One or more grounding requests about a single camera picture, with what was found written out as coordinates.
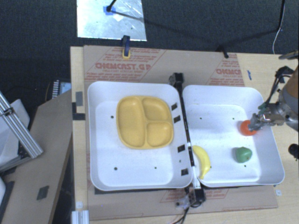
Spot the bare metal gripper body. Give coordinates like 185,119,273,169
261,103,292,127

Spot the orange round toy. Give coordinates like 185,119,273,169
240,119,256,136

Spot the green rounded toy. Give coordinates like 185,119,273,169
231,147,253,164

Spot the white plastic tray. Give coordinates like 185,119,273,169
182,84,286,188
87,80,194,192

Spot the yellow banana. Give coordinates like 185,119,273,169
192,145,212,180

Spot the thin black and white rod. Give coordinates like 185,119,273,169
176,83,201,188

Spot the brown cardboard board red print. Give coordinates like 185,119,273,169
83,45,279,221

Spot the yellow divided plate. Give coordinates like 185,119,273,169
116,95,175,150

